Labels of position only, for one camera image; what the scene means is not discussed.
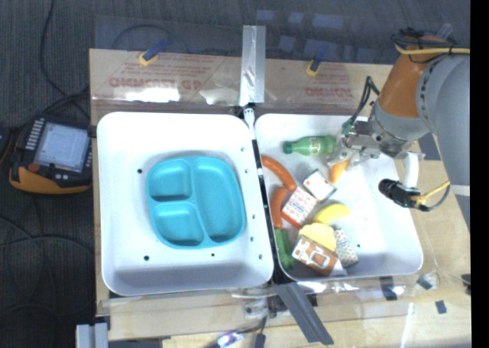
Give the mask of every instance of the dark gray floor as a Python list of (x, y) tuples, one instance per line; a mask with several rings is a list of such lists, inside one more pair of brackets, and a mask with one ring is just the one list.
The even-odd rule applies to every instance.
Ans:
[[(84, 90), (89, 48), (145, 47), (143, 38), (158, 35), (150, 24), (162, 22), (229, 28), (228, 40), (208, 36), (204, 48), (230, 54), (234, 42), (240, 44), (242, 25), (262, 24), (270, 57), (307, 60), (325, 45), (326, 60), (393, 63), (397, 52), (390, 36), (400, 28), (437, 31), (449, 23), (453, 38), (470, 46), (471, 0), (0, 0), (0, 125), (19, 127), (63, 95)], [(125, 30), (131, 26), (138, 27)], [(202, 50), (195, 41), (182, 44), (185, 37), (177, 38), (175, 51)], [(54, 114), (87, 121), (88, 99), (77, 102), (78, 108), (68, 105)], [(93, 316), (93, 260), (79, 246), (93, 246), (92, 194), (31, 196), (13, 189), (7, 176), (5, 160), (0, 346), (74, 346), (74, 325)], [(27, 235), (76, 243), (2, 245)]]

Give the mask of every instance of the lemon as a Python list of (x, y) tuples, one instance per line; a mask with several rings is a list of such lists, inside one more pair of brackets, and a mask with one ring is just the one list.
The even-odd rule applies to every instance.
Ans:
[(299, 231), (299, 236), (305, 236), (313, 242), (325, 247), (332, 252), (336, 250), (335, 230), (321, 223), (306, 224)]
[(350, 208), (342, 203), (329, 204), (314, 215), (313, 223), (329, 224), (334, 219), (339, 219), (350, 214)]

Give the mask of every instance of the blue divided plate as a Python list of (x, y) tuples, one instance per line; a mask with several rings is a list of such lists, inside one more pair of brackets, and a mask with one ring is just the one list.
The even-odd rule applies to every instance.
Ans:
[(146, 178), (146, 200), (154, 231), (177, 249), (205, 249), (236, 240), (246, 214), (235, 172), (210, 156), (171, 158)]

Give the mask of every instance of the green bottle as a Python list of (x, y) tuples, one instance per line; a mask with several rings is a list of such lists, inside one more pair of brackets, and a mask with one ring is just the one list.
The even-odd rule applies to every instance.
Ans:
[(283, 143), (283, 152), (286, 154), (298, 152), (305, 156), (332, 154), (335, 148), (336, 138), (334, 136), (310, 136), (298, 141), (285, 141)]

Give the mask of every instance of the device screen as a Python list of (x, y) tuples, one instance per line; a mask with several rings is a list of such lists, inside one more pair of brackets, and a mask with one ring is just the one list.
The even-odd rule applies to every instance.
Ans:
[(89, 141), (84, 129), (46, 122), (34, 162), (81, 173)]

